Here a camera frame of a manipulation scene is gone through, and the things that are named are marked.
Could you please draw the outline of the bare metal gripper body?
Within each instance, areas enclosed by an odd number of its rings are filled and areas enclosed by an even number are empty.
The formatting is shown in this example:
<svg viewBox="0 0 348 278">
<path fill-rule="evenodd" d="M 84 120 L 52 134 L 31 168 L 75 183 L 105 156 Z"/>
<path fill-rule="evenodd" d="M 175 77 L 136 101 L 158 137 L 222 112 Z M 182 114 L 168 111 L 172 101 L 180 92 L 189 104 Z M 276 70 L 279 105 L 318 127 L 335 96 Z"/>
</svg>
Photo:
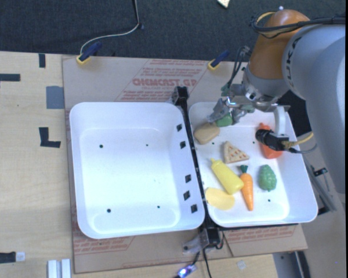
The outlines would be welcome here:
<svg viewBox="0 0 348 278">
<path fill-rule="evenodd" d="M 262 112 L 274 112 L 280 105 L 279 99 L 289 90 L 288 86 L 262 85 L 242 82 L 225 84 L 225 104 L 229 108 Z"/>
</svg>

